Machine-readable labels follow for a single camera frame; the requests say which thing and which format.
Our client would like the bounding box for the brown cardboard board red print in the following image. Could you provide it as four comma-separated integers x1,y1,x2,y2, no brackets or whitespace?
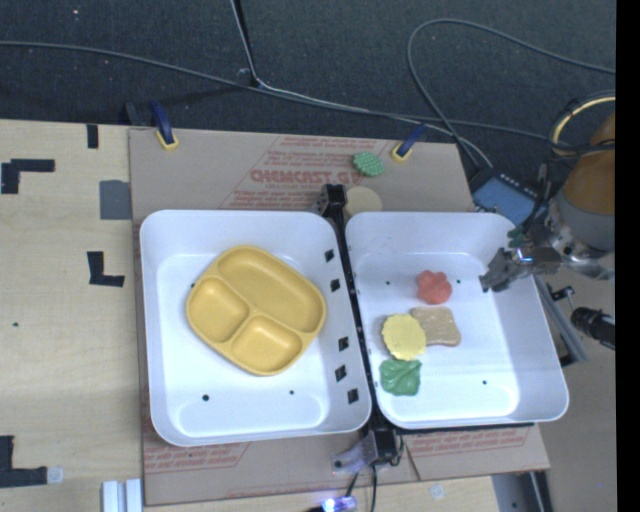
127,127,552,507

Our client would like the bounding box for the black cylinder on white bracket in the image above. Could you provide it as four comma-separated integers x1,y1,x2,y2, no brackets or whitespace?
569,306,617,351

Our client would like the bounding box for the yellow divided plate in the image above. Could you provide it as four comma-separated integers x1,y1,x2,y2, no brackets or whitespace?
185,244,328,378

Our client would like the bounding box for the orange flower-shaped toy slice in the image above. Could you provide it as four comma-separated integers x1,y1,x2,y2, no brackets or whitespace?
415,269,454,306

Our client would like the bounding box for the brown toast slice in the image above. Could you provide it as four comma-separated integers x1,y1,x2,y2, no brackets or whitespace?
410,305,463,348

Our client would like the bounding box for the green dotted wavy biscuit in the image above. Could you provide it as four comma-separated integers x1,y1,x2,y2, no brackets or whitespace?
352,150,387,179

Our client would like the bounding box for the yellow wavy round toy slice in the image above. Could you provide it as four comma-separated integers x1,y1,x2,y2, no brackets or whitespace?
380,312,428,362

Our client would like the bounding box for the thin black rod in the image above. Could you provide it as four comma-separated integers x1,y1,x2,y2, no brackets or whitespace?
331,212,387,434

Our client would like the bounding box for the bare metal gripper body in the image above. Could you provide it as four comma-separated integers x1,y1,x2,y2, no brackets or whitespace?
517,225,617,282

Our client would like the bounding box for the black block with thin wires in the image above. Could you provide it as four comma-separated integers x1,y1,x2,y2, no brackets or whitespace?
311,183,350,219
368,428,404,467

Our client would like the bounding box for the white plastic tray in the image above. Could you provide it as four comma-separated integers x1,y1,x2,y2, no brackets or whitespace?
344,210,571,431
138,208,374,448

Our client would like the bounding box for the beige round disc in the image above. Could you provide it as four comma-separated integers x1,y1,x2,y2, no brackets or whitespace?
344,185,384,214

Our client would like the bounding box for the green lettuce leaf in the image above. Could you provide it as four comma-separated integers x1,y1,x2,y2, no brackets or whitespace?
378,358,424,398

